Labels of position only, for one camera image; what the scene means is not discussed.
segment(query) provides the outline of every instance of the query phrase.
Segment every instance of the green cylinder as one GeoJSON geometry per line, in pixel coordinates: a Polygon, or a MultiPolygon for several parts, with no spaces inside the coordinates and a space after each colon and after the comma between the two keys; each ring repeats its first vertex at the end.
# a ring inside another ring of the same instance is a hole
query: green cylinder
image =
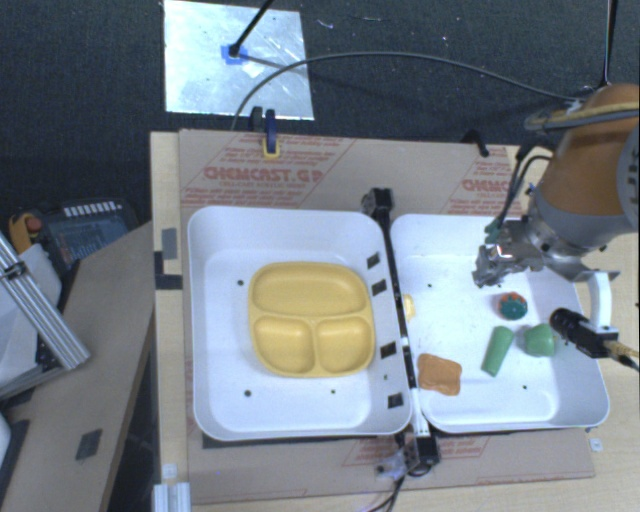
{"type": "Polygon", "coordinates": [[[513,341],[513,336],[511,329],[507,329],[501,325],[493,330],[491,340],[489,340],[489,346],[487,347],[487,353],[482,363],[482,369],[492,377],[498,375],[502,361],[504,361],[507,350],[509,350],[511,342],[513,341]]]}

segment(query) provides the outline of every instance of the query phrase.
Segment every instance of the black fabric backdrop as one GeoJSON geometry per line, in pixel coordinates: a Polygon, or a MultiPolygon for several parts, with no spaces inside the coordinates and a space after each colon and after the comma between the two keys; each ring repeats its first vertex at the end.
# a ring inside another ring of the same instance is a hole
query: black fabric backdrop
{"type": "MultiPolygon", "coordinates": [[[[606,4],[278,0],[274,8],[300,11],[308,56],[423,52],[571,95],[600,80],[606,4]]],[[[638,82],[639,26],[640,4],[621,0],[614,82],[638,82]]],[[[230,123],[228,117],[165,112],[163,45],[158,0],[0,4],[3,228],[20,207],[91,196],[125,197],[141,220],[150,218],[149,133],[227,129],[230,123]]],[[[404,59],[318,63],[310,81],[316,120],[281,122],[281,131],[458,141],[475,128],[489,143],[520,144],[529,137],[524,117],[558,105],[468,71],[404,59]]]]}

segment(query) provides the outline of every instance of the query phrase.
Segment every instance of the yellow plate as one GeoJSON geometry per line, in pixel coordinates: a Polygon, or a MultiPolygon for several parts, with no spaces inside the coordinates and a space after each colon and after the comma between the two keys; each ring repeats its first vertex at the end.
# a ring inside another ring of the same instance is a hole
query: yellow plate
{"type": "Polygon", "coordinates": [[[338,377],[366,368],[375,349],[366,285],[331,263],[273,263],[249,287],[253,348],[289,377],[338,377]]]}

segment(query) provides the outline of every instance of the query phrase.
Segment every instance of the yellow clip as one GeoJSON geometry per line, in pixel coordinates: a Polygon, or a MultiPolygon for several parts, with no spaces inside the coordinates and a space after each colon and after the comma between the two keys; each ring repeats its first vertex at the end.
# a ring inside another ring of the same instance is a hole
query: yellow clip
{"type": "Polygon", "coordinates": [[[262,139],[262,154],[264,155],[265,158],[268,159],[276,159],[276,158],[280,158],[280,141],[276,140],[276,150],[274,153],[269,153],[269,151],[267,151],[267,138],[264,137],[262,139]]]}

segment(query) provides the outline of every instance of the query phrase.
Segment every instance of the white tray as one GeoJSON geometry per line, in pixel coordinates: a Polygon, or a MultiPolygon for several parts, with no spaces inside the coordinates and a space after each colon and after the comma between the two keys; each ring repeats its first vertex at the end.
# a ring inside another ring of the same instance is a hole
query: white tray
{"type": "Polygon", "coordinates": [[[193,325],[194,412],[209,436],[233,441],[306,436],[384,435],[411,416],[382,232],[359,213],[212,206],[188,226],[193,325]],[[380,263],[368,268],[367,259],[380,263]],[[254,353],[248,288],[261,267],[306,261],[345,265],[371,286],[376,352],[367,369],[333,378],[270,372],[254,353]],[[397,352],[381,357],[380,347],[397,352]],[[389,408],[401,394],[402,405],[389,408]]]}
{"type": "Polygon", "coordinates": [[[461,391],[444,396],[420,391],[428,421],[451,433],[594,426],[605,420],[609,399],[596,360],[573,344],[556,342],[553,357],[525,353],[516,335],[494,378],[481,370],[496,325],[520,332],[559,307],[581,311],[574,286],[550,270],[508,275],[501,288],[478,289],[471,278],[484,217],[404,215],[392,226],[403,294],[416,317],[408,323],[414,364],[421,353],[462,365],[461,391]],[[497,313],[497,301],[515,291],[529,312],[519,321],[497,313]]]}

